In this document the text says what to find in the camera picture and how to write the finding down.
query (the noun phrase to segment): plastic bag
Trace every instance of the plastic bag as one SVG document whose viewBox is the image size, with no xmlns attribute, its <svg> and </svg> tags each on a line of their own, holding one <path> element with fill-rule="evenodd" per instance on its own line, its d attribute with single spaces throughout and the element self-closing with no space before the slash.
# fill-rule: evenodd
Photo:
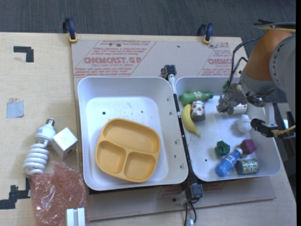
<svg viewBox="0 0 301 226">
<path fill-rule="evenodd" d="M 52 162 L 53 174 L 28 176 L 32 202 L 38 226 L 65 226 L 66 210 L 85 208 L 87 220 L 87 190 L 80 172 L 62 162 Z"/>
</svg>

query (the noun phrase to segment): orange plate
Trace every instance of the orange plate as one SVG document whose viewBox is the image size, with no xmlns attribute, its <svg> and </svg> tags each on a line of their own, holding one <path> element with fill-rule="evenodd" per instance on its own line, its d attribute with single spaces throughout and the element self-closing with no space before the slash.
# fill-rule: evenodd
<svg viewBox="0 0 301 226">
<path fill-rule="evenodd" d="M 148 180 L 158 164 L 161 140 L 143 124 L 115 118 L 103 127 L 97 141 L 95 160 L 105 173 L 131 182 Z"/>
</svg>

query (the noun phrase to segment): table top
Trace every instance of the table top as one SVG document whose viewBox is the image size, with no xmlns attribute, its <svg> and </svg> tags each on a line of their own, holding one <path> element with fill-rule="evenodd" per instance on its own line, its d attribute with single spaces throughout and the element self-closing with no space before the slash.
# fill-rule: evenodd
<svg viewBox="0 0 301 226">
<path fill-rule="evenodd" d="M 200 37 L 78 34 L 79 39 L 195 41 Z M 212 41 L 227 42 L 231 51 L 240 38 L 212 37 Z M 8 199 L 10 186 L 25 190 L 26 174 L 22 170 L 29 146 L 35 143 L 34 133 L 46 119 L 57 118 L 56 130 L 68 127 L 77 135 L 76 106 L 72 72 L 71 45 L 67 34 L 0 32 L 0 200 Z M 34 49 L 34 63 L 26 63 L 24 53 L 14 53 L 14 46 Z M 7 118 L 7 103 L 22 101 L 24 115 Z M 50 153 L 49 161 L 61 161 Z M 79 170 L 79 153 L 64 162 Z M 48 165 L 45 172 L 51 172 Z M 296 200 L 285 169 L 270 176 L 275 199 L 244 202 L 196 209 L 195 225 L 296 225 Z M 90 225 L 183 225 L 185 211 L 161 212 L 125 218 L 91 221 Z M 189 210 L 189 218 L 194 218 Z M 15 209 L 0 210 L 0 225 L 36 225 L 31 199 L 20 199 Z"/>
</svg>

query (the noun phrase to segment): blue clamp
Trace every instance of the blue clamp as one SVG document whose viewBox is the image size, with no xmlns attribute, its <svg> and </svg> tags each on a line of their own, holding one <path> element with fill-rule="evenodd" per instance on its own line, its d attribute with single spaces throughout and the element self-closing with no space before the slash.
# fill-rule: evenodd
<svg viewBox="0 0 301 226">
<path fill-rule="evenodd" d="M 67 17 L 65 18 L 65 22 L 63 22 L 63 32 L 65 33 L 69 33 L 68 37 L 69 37 L 69 42 L 70 43 L 75 43 L 77 42 L 77 34 L 74 31 L 74 21 L 72 17 Z"/>
<path fill-rule="evenodd" d="M 212 23 L 202 24 L 198 29 L 197 36 L 204 36 L 203 42 L 209 44 L 211 42 Z"/>
</svg>

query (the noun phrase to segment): yellow banana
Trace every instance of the yellow banana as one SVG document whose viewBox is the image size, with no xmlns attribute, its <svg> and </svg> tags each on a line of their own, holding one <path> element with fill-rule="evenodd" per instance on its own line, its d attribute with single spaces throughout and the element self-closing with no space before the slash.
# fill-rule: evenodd
<svg viewBox="0 0 301 226">
<path fill-rule="evenodd" d="M 186 106 L 184 106 L 184 108 L 182 110 L 182 121 L 183 121 L 184 127 L 187 130 L 190 130 L 199 136 L 200 132 L 197 130 L 195 124 L 193 123 L 190 113 L 191 113 L 191 104 L 189 103 Z"/>
</svg>

